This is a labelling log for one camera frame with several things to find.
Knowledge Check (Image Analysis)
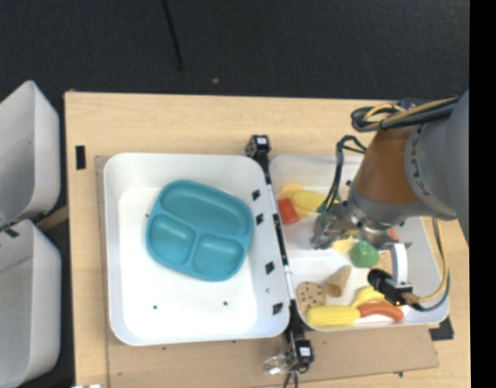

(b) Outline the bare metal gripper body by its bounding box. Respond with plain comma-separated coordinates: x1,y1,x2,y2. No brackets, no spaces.
311,206,413,254

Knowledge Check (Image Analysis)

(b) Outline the pale yellow toy piece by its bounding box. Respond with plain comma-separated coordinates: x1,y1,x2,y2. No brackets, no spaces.
332,235,356,255

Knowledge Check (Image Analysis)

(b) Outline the white plastic tray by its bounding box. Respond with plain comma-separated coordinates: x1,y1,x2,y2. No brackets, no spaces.
103,152,291,347
269,154,451,333

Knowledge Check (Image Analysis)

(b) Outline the yellow corn cob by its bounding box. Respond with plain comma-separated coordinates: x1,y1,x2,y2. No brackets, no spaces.
306,305,362,328
290,189,329,214

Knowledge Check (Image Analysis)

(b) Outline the green toy pear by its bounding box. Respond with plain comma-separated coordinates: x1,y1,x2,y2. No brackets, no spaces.
349,240,380,268

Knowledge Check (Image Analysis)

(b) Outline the red-orange block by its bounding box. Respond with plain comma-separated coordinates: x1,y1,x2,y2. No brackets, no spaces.
277,197,301,225

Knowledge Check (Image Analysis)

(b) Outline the tan ice cream cone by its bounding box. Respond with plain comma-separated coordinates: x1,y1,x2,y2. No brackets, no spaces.
323,264,353,298

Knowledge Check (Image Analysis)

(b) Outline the yellow rounded toy food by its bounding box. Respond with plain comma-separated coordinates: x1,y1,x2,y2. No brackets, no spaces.
279,181,303,200

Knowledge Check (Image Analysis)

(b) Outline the tan chocolate chip biscuit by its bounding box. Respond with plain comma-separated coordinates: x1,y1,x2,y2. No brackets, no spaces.
295,281,328,314

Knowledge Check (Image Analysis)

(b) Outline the yellow banana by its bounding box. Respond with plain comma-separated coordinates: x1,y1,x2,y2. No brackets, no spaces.
352,285,388,309

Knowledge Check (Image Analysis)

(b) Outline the orange sausage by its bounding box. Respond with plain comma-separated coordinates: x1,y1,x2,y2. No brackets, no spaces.
358,302,405,323

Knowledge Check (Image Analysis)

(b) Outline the blue divided plate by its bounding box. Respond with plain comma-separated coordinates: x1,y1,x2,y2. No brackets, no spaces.
145,179,256,283

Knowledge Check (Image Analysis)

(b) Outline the black cylinder on white bracket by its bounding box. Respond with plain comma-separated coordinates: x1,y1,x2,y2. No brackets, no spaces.
367,242,414,307

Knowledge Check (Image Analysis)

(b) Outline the black block with thin wires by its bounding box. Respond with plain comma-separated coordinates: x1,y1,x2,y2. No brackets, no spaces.
244,134,271,159
293,339,314,365

